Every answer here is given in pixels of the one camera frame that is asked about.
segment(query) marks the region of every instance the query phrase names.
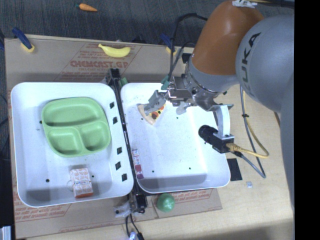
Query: toy banana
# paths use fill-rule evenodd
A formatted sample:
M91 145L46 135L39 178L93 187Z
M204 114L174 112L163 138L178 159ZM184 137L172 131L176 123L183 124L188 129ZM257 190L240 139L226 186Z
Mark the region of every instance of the toy banana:
M106 55L110 57L115 57L115 58L121 58L121 57L127 56L131 50L130 47L113 48L110 46L104 46L101 43L99 43L98 47L100 47L105 52Z

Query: gray carpet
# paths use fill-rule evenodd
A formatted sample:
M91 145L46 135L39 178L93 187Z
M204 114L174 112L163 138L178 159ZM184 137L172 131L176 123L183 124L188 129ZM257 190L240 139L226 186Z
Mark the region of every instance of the gray carpet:
M218 4L225 0L0 0L0 28L7 38L13 38L13 27L26 34L83 38L95 40L122 40L131 42L140 37L148 44L159 44L160 34L171 34L176 17L197 13L209 17ZM84 13L76 7L86 3L98 9L97 13ZM259 5L265 16L293 14L283 7ZM196 41L204 21L195 18L184 20L178 28L175 44ZM5 55L0 51L0 95L7 96ZM4 172L10 158L6 101L0 97L0 174L9 182L10 174ZM11 199L0 190L1 200Z

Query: white tray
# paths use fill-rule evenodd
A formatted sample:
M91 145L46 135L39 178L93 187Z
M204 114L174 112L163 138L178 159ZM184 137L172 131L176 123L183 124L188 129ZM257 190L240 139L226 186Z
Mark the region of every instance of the white tray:
M129 142L134 157L137 182L151 194L219 188L230 181L225 154L215 151L198 135L202 125L217 128L212 112L189 107L176 114L176 107L166 103L154 125L142 119L137 104L146 104L158 83L128 83L121 89Z
M102 106L111 132L107 148L94 154L67 158L50 148L40 123L42 108L49 101L70 97L90 97ZM17 191L26 205L43 207L114 198L132 190L134 179L118 105L109 86L102 83L24 82L12 89L11 104ZM116 164L121 165L120 168L116 169ZM76 168L88 168L93 196L74 197L68 181L69 171Z

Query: carrot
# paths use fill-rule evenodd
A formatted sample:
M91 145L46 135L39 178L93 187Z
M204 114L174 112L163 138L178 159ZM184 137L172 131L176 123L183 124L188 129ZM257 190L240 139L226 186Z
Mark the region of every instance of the carrot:
M97 12L98 10L96 8L93 8L90 5L87 5L85 3L79 3L76 4L77 7L79 7L81 10L83 11L87 11L87 12Z

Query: small box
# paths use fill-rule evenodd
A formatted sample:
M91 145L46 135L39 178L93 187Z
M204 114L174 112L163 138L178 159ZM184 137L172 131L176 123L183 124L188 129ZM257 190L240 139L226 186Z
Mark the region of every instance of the small box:
M72 169L70 178L73 182L73 194L75 198L90 197L94 194L88 168Z

